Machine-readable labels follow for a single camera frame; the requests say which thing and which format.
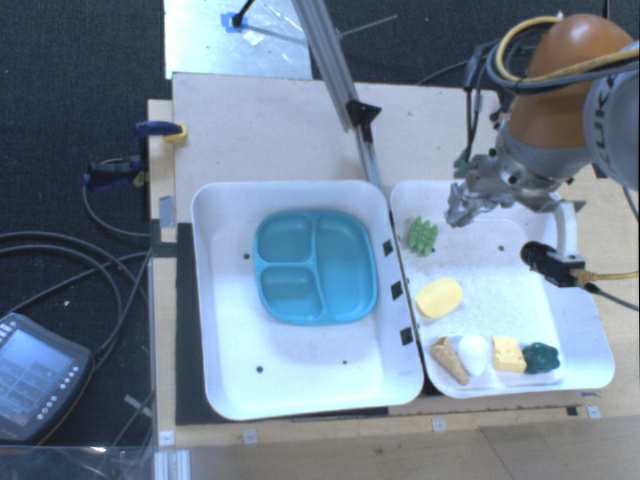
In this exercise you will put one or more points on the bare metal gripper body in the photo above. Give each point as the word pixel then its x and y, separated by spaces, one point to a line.
pixel 500 182

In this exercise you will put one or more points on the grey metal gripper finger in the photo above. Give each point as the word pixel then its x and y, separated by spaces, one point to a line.
pixel 471 213
pixel 454 203

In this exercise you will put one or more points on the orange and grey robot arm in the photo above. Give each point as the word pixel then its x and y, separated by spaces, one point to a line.
pixel 560 98

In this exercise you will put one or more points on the white plastic tray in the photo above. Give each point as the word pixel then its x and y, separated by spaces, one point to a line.
pixel 300 368
pixel 500 293

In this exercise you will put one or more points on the yellow oval toy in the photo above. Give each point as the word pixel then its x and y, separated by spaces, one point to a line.
pixel 439 298

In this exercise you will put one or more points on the thin black rod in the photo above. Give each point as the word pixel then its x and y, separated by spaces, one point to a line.
pixel 406 293

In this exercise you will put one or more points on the blue divided plate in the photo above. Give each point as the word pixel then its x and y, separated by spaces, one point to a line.
pixel 340 268

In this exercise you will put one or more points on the white toy egg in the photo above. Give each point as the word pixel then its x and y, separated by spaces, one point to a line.
pixel 475 353

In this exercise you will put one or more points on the yellow cheese wedge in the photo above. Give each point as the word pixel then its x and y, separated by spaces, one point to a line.
pixel 509 354

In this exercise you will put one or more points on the tan ice cream cone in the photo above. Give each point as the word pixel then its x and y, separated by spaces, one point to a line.
pixel 448 358

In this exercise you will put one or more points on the dark green broccoli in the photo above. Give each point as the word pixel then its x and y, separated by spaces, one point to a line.
pixel 541 358

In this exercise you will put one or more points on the pale wood board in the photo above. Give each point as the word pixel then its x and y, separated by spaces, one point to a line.
pixel 270 133

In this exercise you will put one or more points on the black cylinder on white bracket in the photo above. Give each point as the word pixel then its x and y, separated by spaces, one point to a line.
pixel 556 267

